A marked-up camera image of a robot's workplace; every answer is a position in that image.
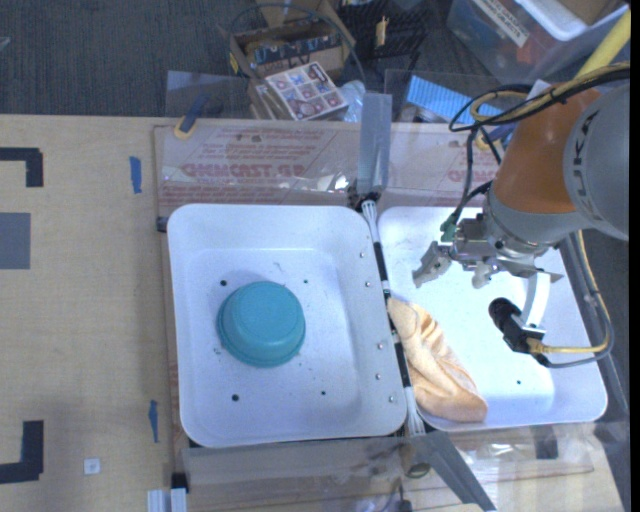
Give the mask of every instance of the blue striped object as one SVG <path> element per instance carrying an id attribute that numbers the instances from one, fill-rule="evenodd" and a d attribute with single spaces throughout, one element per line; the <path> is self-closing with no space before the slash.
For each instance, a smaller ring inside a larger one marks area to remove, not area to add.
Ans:
<path id="1" fill-rule="evenodd" d="M 423 78 L 412 76 L 407 87 L 405 103 L 423 108 L 441 118 L 441 121 L 449 122 L 470 99 L 464 94 L 457 93 Z M 481 110 L 483 115 L 500 113 L 500 110 L 487 104 L 483 105 Z M 467 109 L 460 115 L 457 122 L 473 124 L 474 119 Z"/>

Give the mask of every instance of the plastic storage container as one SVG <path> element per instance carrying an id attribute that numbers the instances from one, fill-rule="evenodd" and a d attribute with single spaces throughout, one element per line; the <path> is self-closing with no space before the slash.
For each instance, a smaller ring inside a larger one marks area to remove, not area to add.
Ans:
<path id="1" fill-rule="evenodd" d="M 627 8 L 587 25 L 557 0 L 454 0 L 447 26 L 502 83 L 533 83 L 593 52 Z"/>

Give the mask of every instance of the yellow tube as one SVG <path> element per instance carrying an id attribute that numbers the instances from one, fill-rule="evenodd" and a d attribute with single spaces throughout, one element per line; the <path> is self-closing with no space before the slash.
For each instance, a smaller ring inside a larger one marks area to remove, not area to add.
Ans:
<path id="1" fill-rule="evenodd" d="M 585 62 L 582 68 L 580 68 L 576 77 L 609 65 L 616 55 L 618 55 L 620 50 L 622 50 L 624 45 L 627 44 L 627 41 L 629 41 L 630 38 L 631 9 L 628 8 L 603 39 L 598 48 L 596 48 L 596 50 L 591 54 L 591 57 L 589 57 L 587 62 Z"/>

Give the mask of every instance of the white plastic tray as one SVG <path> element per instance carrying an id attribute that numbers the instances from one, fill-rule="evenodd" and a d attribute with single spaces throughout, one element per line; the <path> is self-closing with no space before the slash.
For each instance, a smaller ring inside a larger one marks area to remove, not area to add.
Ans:
<path id="1" fill-rule="evenodd" d="M 479 210 L 468 209 L 465 217 Z M 483 423 L 454 423 L 420 411 L 440 430 L 471 431 L 553 423 L 593 421 L 606 409 L 607 394 L 597 364 L 549 370 L 531 356 L 512 352 L 489 317 L 488 307 L 506 297 L 522 307 L 526 281 L 502 272 L 490 284 L 476 290 L 472 272 L 452 263 L 437 280 L 416 288 L 412 270 L 433 240 L 440 239 L 440 224 L 452 209 L 396 207 L 379 220 L 380 237 L 387 263 L 392 295 L 415 302 L 440 322 L 446 339 L 474 378 L 489 405 Z M 566 275 L 557 251 L 537 260 L 545 270 Z M 567 277 L 551 286 L 542 327 L 545 343 L 589 346 L 578 305 Z M 583 355 L 552 354 L 554 362 Z"/>
<path id="2" fill-rule="evenodd" d="M 187 205 L 168 224 L 180 417 L 208 447 L 369 437 L 406 402 L 364 219 L 335 206 Z M 300 353 L 255 368 L 221 345 L 222 301 L 257 280 L 287 286 L 307 333 Z"/>

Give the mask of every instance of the black corner marker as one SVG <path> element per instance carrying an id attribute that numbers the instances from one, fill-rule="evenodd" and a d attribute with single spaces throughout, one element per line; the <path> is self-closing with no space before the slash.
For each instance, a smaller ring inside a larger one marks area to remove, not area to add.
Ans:
<path id="1" fill-rule="evenodd" d="M 44 421 L 22 423 L 20 462 L 0 464 L 0 484 L 39 480 L 44 472 Z"/>
<path id="2" fill-rule="evenodd" d="M 24 162 L 26 167 L 26 186 L 43 187 L 43 157 L 38 148 L 0 148 L 0 161 Z"/>

